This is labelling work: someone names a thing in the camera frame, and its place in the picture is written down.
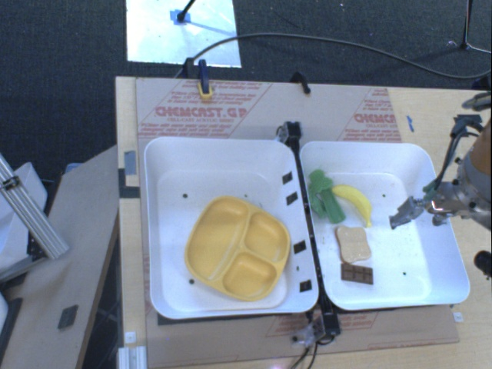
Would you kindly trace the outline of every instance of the yellow divided tray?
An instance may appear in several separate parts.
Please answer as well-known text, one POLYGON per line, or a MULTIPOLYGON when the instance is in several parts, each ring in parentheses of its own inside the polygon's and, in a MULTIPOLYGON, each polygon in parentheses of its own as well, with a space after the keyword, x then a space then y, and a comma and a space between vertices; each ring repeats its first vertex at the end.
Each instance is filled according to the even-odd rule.
POLYGON ((222 196, 202 211, 184 260, 199 281, 237 299, 257 301, 277 284, 290 246, 287 228, 271 214, 222 196))

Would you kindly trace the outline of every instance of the blue clamp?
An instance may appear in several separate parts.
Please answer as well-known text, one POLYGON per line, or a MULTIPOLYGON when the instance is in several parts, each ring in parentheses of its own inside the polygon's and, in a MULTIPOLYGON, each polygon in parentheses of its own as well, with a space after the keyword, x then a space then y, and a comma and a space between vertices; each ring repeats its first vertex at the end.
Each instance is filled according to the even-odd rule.
POLYGON ((204 59, 198 61, 198 77, 200 78, 200 81, 198 82, 200 97, 204 100, 208 100, 212 97, 212 87, 208 80, 207 62, 204 59))

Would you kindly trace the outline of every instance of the toy banana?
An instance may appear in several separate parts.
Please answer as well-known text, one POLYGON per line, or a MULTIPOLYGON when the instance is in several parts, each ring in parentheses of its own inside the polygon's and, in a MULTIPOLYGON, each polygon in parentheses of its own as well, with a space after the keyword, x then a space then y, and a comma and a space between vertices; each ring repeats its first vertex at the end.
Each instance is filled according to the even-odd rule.
POLYGON ((345 198, 355 205, 357 210, 361 213, 362 217, 366 221, 366 228, 371 226, 371 212, 372 206, 369 200, 359 190, 349 186, 347 184, 338 184, 332 189, 333 194, 338 197, 345 198))

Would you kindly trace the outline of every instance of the cable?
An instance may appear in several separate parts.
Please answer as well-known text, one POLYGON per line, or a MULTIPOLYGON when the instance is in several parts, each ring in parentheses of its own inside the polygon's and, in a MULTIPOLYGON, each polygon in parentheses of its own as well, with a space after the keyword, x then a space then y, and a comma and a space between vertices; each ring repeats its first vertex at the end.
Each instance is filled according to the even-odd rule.
POLYGON ((476 46, 473 46, 472 44, 467 44, 467 47, 470 48, 470 49, 473 49, 474 51, 488 53, 489 55, 491 54, 491 52, 488 51, 487 49, 477 48, 476 46))
MULTIPOLYGON (((302 39, 302 40, 311 40, 311 41, 320 41, 320 42, 331 42, 331 43, 334 43, 334 44, 352 46, 352 47, 355 47, 355 48, 362 48, 362 49, 366 49, 368 51, 379 53, 379 54, 384 55, 384 56, 387 56, 389 58, 396 59, 396 60, 398 60, 400 62, 403 62, 403 63, 406 63, 408 65, 413 65, 416 68, 419 68, 421 70, 430 72, 430 73, 435 74, 435 75, 443 76, 445 78, 460 79, 460 80, 461 79, 463 79, 463 80, 464 79, 476 79, 476 78, 481 78, 481 77, 484 77, 486 75, 489 75, 490 72, 492 71, 492 70, 487 70, 487 71, 484 71, 484 72, 481 72, 481 73, 478 73, 478 74, 475 74, 475 75, 453 75, 453 74, 448 74, 446 72, 442 72, 442 71, 434 70, 432 68, 425 67, 424 65, 420 65, 418 63, 415 63, 414 61, 410 61, 410 60, 407 60, 406 58, 402 58, 400 56, 394 55, 393 53, 386 52, 386 51, 383 51, 382 49, 374 48, 374 47, 369 46, 369 45, 360 44, 358 42, 350 42, 350 41, 345 41, 345 40, 339 40, 339 39, 336 39, 336 38, 316 37, 316 36, 313 36, 313 35, 299 35, 299 34, 290 34, 290 33, 251 33, 251 34, 236 35, 234 37, 225 38, 223 40, 220 40, 218 42, 215 42, 212 45, 209 45, 205 49, 202 49, 199 53, 197 53, 193 57, 193 61, 195 61, 196 59, 198 59, 200 56, 202 56, 203 54, 207 53, 208 51, 210 51, 210 50, 212 50, 214 48, 217 48, 219 45, 223 45, 223 44, 226 44, 228 42, 237 41, 237 40, 243 40, 243 39, 247 39, 247 38, 267 38, 267 37, 272 37, 272 38, 295 38, 295 39, 302 39)), ((177 78, 179 75, 181 75, 182 72, 183 72, 183 69, 180 69, 178 71, 178 73, 174 76, 174 78, 177 78)))
POLYGON ((111 343, 109 344, 109 348, 106 350, 104 356, 99 361, 99 364, 97 367, 95 367, 95 369, 102 369, 103 365, 112 359, 112 356, 115 353, 115 347, 116 347, 117 343, 118 343, 118 335, 113 337, 113 339, 111 340, 111 343))
POLYGON ((116 302, 106 311, 106 313, 103 315, 102 319, 92 328, 92 333, 94 334, 103 324, 106 320, 108 320, 109 316, 113 312, 114 309, 118 307, 121 301, 121 296, 116 300, 116 302))
MULTIPOLYGON (((309 365, 307 366, 306 369, 311 369, 313 367, 314 360, 316 359, 317 346, 326 346, 326 345, 330 344, 332 341, 334 341, 334 339, 335 339, 335 336, 332 336, 331 339, 329 339, 328 341, 322 342, 321 341, 322 339, 321 339, 318 342, 316 342, 316 344, 314 345, 313 357, 311 358, 311 362, 309 363, 309 365)), ((304 350, 304 353, 291 366, 291 369, 295 369, 296 367, 298 367, 298 365, 306 358, 308 353, 309 353, 309 348, 306 348, 304 350)))
POLYGON ((296 367, 298 367, 298 365, 306 358, 308 352, 309 352, 309 348, 306 347, 304 353, 302 353, 302 355, 298 358, 298 360, 294 362, 294 364, 291 366, 291 369, 295 369, 296 367))
POLYGON ((317 343, 314 345, 313 357, 311 358, 311 362, 307 366, 307 369, 311 369, 313 367, 314 360, 316 359, 316 353, 317 353, 317 343))
POLYGON ((443 167, 440 170, 439 175, 434 179, 434 190, 437 190, 439 188, 440 183, 444 178, 444 174, 447 170, 447 167, 449 167, 450 163, 453 161, 453 157, 454 154, 456 153, 456 149, 458 147, 458 144, 460 143, 460 140, 466 137, 478 137, 478 135, 473 132, 463 131, 460 134, 458 134, 456 137, 451 139, 450 144, 446 151, 446 155, 444 156, 443 167))

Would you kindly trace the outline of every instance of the green toy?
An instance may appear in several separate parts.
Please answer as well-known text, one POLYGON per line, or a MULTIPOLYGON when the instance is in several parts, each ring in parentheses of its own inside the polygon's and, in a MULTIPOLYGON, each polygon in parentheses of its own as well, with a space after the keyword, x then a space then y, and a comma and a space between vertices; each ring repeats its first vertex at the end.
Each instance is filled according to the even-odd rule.
POLYGON ((345 213, 342 211, 331 188, 333 181, 324 176, 321 169, 312 171, 309 174, 311 183, 307 188, 311 209, 320 218, 328 218, 331 223, 337 224, 345 220, 345 213))

